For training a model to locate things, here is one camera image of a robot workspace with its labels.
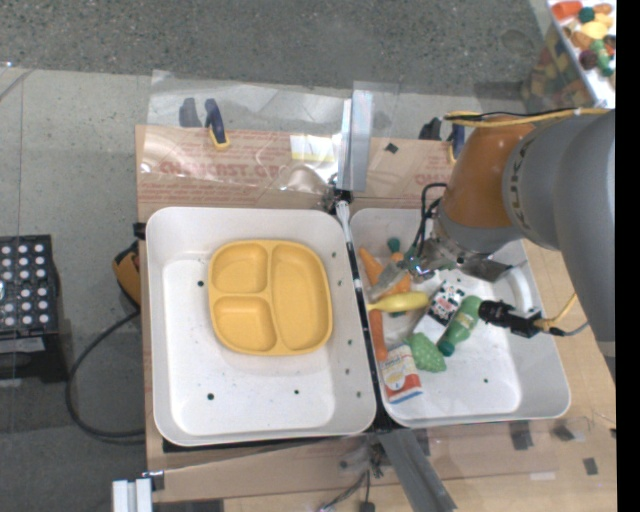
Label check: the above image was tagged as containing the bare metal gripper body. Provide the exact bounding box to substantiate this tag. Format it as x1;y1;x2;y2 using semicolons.
405;237;512;282

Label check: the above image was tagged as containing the orange carrot with green top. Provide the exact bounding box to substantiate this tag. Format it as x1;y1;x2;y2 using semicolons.
386;236;413;297

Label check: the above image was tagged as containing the short orange carrot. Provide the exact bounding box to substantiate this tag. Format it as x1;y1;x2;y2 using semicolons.
358;246;385;287

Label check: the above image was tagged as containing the yellow banana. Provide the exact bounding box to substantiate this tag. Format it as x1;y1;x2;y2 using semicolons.
365;291;431;315

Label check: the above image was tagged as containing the thin black and white rod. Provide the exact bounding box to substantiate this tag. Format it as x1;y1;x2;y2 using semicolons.
335;199;385;401

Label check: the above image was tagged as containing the black and white carton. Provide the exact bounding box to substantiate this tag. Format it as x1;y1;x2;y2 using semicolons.
412;280;467;342

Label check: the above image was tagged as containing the long orange carrot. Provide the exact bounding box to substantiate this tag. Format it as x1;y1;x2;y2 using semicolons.
367;309;390;364

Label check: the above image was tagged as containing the green plastic bottle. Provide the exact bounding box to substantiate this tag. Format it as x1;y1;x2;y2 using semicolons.
436;294;484;358

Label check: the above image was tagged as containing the yellow divided plate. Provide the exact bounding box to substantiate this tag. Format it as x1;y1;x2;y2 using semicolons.
207;239;335;358

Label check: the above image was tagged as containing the orange and white packet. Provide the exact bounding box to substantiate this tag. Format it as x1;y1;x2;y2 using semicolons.
378;341;425;405

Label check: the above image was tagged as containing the white plastic tray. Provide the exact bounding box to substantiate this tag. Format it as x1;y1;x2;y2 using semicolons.
348;206;572;429
144;205;378;448

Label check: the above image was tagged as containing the brown cardboard board red print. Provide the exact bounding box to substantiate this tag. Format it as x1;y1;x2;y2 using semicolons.
134;123;617;504

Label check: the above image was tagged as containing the black cylinder on white bracket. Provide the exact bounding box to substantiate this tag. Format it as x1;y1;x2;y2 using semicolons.
477;263;544;340

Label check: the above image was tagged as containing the black block with thin wires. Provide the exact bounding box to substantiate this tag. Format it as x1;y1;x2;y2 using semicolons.
322;185;352;211

